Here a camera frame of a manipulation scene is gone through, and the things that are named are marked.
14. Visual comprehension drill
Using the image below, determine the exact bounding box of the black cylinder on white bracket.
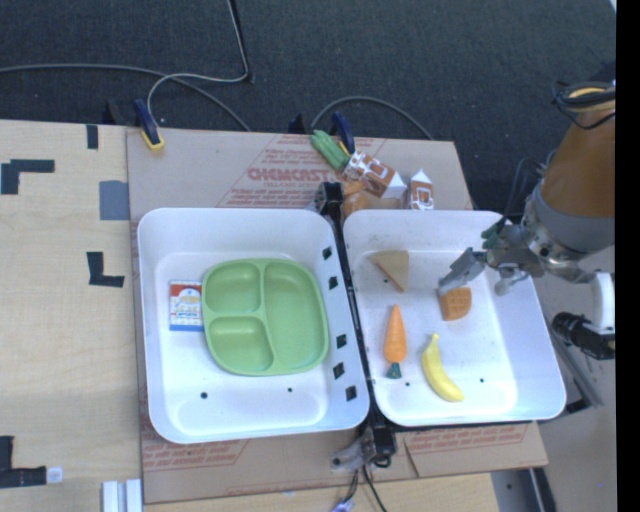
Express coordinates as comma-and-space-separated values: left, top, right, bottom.
551, 269, 617, 362

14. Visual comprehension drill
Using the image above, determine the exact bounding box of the black block with thin wires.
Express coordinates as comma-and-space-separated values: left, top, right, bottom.
311, 181, 344, 217
367, 423, 399, 465

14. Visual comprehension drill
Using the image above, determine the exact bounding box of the yellow banana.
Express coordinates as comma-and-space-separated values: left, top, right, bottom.
420, 332, 466, 404

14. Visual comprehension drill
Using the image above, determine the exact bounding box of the beige sandwich slice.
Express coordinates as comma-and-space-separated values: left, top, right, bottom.
369, 249, 411, 294

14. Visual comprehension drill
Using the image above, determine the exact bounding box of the white red blue packet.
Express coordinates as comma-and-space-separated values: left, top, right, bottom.
167, 279, 205, 333

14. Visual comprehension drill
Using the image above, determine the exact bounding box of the brown cardboard board red print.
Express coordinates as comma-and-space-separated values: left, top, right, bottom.
124, 127, 550, 505

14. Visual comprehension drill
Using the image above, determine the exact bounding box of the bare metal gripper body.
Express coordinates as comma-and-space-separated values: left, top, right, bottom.
484, 223, 599, 285

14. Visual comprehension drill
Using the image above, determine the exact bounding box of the white plastic tray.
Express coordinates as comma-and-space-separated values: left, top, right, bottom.
137, 207, 372, 445
342, 208, 568, 428

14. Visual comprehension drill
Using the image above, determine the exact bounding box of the green divided plate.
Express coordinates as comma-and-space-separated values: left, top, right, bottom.
201, 258, 331, 378

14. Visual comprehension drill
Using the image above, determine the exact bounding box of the orange waffle biscuit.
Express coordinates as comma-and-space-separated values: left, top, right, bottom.
437, 286, 473, 322

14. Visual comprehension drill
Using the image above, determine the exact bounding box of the white and orange carton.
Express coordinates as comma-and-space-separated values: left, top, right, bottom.
401, 168, 436, 212
341, 150, 408, 201

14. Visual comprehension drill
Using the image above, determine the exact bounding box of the orange carrot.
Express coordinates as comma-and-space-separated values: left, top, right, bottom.
382, 304, 408, 381

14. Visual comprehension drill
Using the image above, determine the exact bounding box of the green asparagus bundle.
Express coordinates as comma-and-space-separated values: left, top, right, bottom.
309, 129, 352, 172

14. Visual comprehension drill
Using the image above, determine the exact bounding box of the thin black and white rod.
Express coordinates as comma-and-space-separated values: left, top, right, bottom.
329, 207, 385, 474

